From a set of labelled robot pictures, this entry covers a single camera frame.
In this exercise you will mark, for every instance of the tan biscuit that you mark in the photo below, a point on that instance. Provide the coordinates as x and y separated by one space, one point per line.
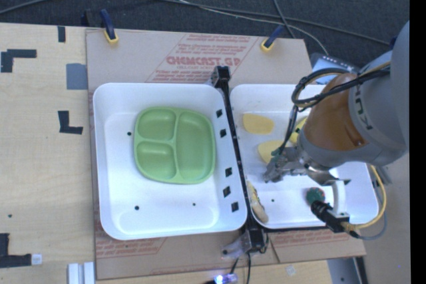
258 204

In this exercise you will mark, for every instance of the thin black rod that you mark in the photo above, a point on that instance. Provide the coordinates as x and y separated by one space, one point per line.
237 146

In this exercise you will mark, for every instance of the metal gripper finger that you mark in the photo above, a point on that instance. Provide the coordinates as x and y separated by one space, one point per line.
275 165
272 177

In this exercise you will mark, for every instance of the green doughnut with red sprinkles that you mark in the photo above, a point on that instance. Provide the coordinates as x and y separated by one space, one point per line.
315 195

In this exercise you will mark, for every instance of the green divided plate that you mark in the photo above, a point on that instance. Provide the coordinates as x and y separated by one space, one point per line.
174 144

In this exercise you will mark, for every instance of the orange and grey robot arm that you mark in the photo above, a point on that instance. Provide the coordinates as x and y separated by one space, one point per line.
366 116

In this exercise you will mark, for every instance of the black cylinder on white bracket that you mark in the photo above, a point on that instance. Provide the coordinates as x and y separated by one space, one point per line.
327 213

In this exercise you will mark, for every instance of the brown cardboard board red print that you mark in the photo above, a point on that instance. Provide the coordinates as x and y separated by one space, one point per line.
139 53

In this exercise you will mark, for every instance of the white plastic tray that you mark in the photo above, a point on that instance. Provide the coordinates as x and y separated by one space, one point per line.
166 209
293 209

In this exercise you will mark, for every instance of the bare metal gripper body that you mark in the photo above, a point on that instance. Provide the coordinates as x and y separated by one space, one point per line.
296 165

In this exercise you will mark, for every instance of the yellow banana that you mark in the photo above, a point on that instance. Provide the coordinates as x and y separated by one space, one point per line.
297 131

